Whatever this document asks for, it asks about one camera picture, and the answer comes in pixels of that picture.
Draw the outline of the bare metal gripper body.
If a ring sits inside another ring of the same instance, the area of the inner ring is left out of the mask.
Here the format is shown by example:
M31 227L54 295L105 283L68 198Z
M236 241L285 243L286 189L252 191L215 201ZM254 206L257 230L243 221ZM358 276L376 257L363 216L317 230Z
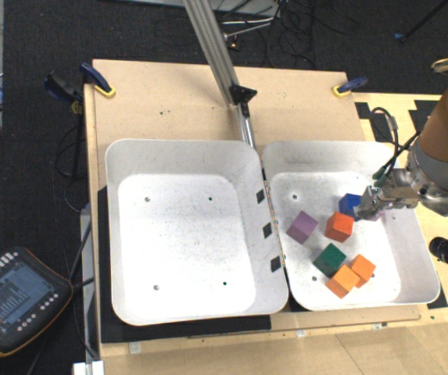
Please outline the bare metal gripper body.
M375 196L378 204L393 202L393 209L414 209L421 203L440 216L448 216L448 188L422 170L380 169L372 178L375 182L365 189L365 194Z

